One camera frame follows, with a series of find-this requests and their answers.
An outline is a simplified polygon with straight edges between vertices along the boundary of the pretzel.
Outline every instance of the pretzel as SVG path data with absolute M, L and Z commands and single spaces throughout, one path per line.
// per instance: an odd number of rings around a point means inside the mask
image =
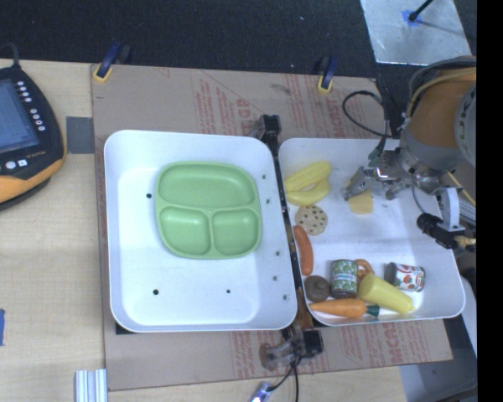
M 356 259 L 355 263 L 358 265 L 358 273 L 356 275 L 357 281 L 360 282 L 367 274 L 374 274 L 372 266 L 365 259 Z

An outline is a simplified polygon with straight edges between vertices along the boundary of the white tray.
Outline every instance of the white tray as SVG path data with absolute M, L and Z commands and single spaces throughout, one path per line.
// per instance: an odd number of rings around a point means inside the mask
M 423 266 L 426 280 L 422 291 L 406 292 L 416 311 L 401 315 L 382 309 L 380 316 L 364 315 L 359 319 L 335 317 L 322 312 L 311 314 L 325 325 L 339 326 L 364 322 L 403 322 L 458 316 L 464 309 L 464 288 L 451 250 L 438 245 L 417 227 L 421 211 L 414 202 L 411 189 L 398 198 L 385 199 L 382 187 L 374 183 L 372 214 L 354 214 L 341 194 L 345 182 L 359 166 L 366 167 L 367 156 L 378 140 L 292 138 L 280 146 L 279 162 L 283 178 L 300 168 L 320 160 L 332 165 L 329 176 L 331 190 L 318 202 L 328 215 L 328 226 L 322 234 L 309 236 L 314 250 L 313 274 L 329 279 L 329 266 L 337 259 L 368 260 L 374 272 L 383 277 L 389 262 Z M 389 141 L 387 149 L 397 142 Z M 417 191 L 424 210 L 440 216 L 435 197 Z M 293 224 L 298 206 L 288 203 Z
M 155 220 L 158 172 L 178 161 L 237 165 L 257 185 L 262 238 L 252 253 L 221 260 L 173 255 Z M 104 148 L 111 311 L 132 332 L 273 330 L 297 301 L 276 173 L 251 137 L 118 131 Z

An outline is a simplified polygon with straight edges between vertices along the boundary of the screen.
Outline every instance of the screen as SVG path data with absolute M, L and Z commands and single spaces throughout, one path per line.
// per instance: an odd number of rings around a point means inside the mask
M 0 153 L 39 143 L 11 80 L 0 80 Z

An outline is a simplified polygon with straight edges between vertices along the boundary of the blue clamp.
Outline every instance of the blue clamp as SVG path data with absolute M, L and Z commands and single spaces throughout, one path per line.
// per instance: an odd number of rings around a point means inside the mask
M 111 65 L 114 64 L 114 62 L 119 63 L 117 56 L 119 55 L 120 50 L 122 51 L 123 54 L 124 49 L 126 49 L 128 53 L 130 47 L 124 46 L 122 48 L 121 43 L 118 42 L 117 40 L 111 42 L 111 46 L 106 52 L 104 59 L 100 64 L 97 65 L 95 71 L 93 72 L 93 79 L 95 79 L 97 82 L 100 83 L 106 82 L 113 70 Z
M 334 83 L 333 77 L 337 69 L 337 57 L 323 57 L 318 62 L 317 72 L 320 75 L 319 83 L 317 84 L 317 91 L 321 95 L 329 94 L 332 91 Z

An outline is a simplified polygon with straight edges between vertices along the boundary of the green can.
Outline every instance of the green can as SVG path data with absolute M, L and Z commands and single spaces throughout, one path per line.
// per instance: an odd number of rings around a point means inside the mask
M 338 259 L 330 267 L 330 285 L 333 298 L 355 298 L 357 296 L 358 264 L 350 259 Z

